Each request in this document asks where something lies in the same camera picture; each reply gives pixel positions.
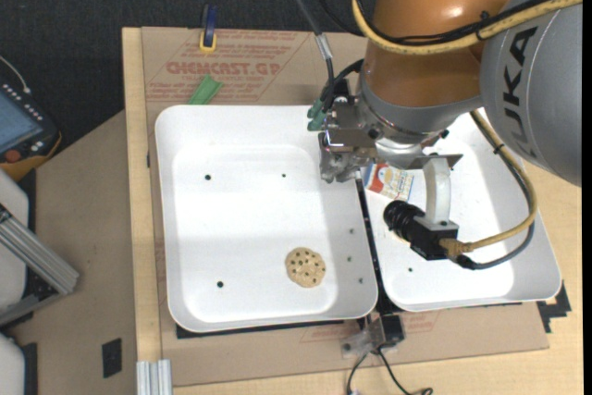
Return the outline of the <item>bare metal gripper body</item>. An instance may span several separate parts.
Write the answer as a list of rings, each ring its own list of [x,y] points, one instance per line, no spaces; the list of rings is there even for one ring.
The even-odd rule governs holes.
[[[363,100],[336,102],[318,136],[322,168],[358,168],[372,162],[409,168],[438,131],[412,131],[375,112]]]

